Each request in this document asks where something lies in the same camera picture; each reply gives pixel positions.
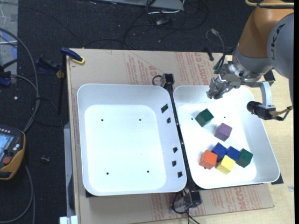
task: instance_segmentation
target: cube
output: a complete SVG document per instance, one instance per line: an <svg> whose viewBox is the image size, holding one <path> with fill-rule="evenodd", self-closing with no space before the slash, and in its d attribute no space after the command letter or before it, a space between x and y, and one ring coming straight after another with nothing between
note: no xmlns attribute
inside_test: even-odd
<svg viewBox="0 0 299 224"><path fill-rule="evenodd" d="M206 150L200 157L199 165L204 168L211 169L216 165L217 154Z"/></svg>
<svg viewBox="0 0 299 224"><path fill-rule="evenodd" d="M223 159L217 163L216 169L223 174L228 174L231 170L233 170L234 165L235 161L227 155L224 155Z"/></svg>
<svg viewBox="0 0 299 224"><path fill-rule="evenodd" d="M203 110L195 117L196 121L200 124L201 127L208 124L213 118L214 116L208 109Z"/></svg>
<svg viewBox="0 0 299 224"><path fill-rule="evenodd" d="M243 148L241 150L241 153L239 155L239 158L238 158L236 164L238 164L244 168L250 164L252 157L253 157L253 154Z"/></svg>
<svg viewBox="0 0 299 224"><path fill-rule="evenodd" d="M219 162L228 151L221 143L217 143L212 152L217 154L217 162Z"/></svg>
<svg viewBox="0 0 299 224"><path fill-rule="evenodd" d="M241 152L234 147L229 147L226 155L237 162Z"/></svg>
<svg viewBox="0 0 299 224"><path fill-rule="evenodd" d="M219 125L216 129L216 133L214 136L222 141L226 141L229 138L232 129L232 127L221 123L221 125Z"/></svg>

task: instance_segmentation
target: dark carpet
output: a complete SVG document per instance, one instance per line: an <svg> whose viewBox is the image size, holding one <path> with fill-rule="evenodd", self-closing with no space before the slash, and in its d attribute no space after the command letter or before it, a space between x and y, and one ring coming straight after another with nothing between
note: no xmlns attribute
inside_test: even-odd
<svg viewBox="0 0 299 224"><path fill-rule="evenodd" d="M146 7L88 0L19 0L18 37L28 47L34 61L42 54L61 64L62 47L92 49L136 49L198 51L208 47L222 52L219 39L206 32L217 30L226 48L235 46L253 10L245 0L186 0L185 12L167 14L171 22L153 25L160 14L146 15ZM148 12L161 11L148 8ZM40 110L26 132L25 162L34 184L35 210L31 205L16 224L57 224L66 216L64 136L68 122L66 84L61 116L56 107L59 79L38 72ZM18 46L18 74L34 80L34 70L26 50ZM0 87L0 123L24 129L35 105L33 87L17 79ZM41 162L45 156L48 164ZM22 165L10 181L0 181L0 223L19 216L30 201L30 183Z"/></svg>

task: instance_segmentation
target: white tray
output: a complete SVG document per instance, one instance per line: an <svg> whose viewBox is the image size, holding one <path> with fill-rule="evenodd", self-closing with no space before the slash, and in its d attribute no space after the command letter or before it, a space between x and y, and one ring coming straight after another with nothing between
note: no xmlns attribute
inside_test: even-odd
<svg viewBox="0 0 299 224"><path fill-rule="evenodd" d="M77 97L83 183L89 193L177 192L185 187L182 150L165 89L85 84Z"/></svg>
<svg viewBox="0 0 299 224"><path fill-rule="evenodd" d="M247 103L254 100L249 89L243 86L233 89L218 100L209 99L206 95L208 90L208 86L180 86L174 91L178 120L194 182L204 189L213 189L277 180L280 171L263 122L246 108ZM201 127L195 117L206 108L214 118ZM214 137L221 123L233 128L225 142ZM207 149L211 151L218 142L225 147L247 149L253 154L251 163L245 168L235 164L227 175L216 168L204 169L199 165L201 154Z"/></svg>

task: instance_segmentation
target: orange cube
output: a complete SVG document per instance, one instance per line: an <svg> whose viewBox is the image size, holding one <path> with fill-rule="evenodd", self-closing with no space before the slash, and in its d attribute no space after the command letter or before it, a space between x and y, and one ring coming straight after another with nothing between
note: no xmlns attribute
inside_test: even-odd
<svg viewBox="0 0 299 224"><path fill-rule="evenodd" d="M216 165L217 154L212 153L209 150L206 150L200 157L199 165L204 168L211 169Z"/></svg>

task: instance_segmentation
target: yellow handheld device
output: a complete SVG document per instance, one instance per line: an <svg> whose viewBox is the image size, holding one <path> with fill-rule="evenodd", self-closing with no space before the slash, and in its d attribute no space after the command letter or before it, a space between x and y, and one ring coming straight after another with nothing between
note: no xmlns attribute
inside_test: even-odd
<svg viewBox="0 0 299 224"><path fill-rule="evenodd" d="M18 171L25 152L25 134L0 124L0 180L11 179Z"/></svg>

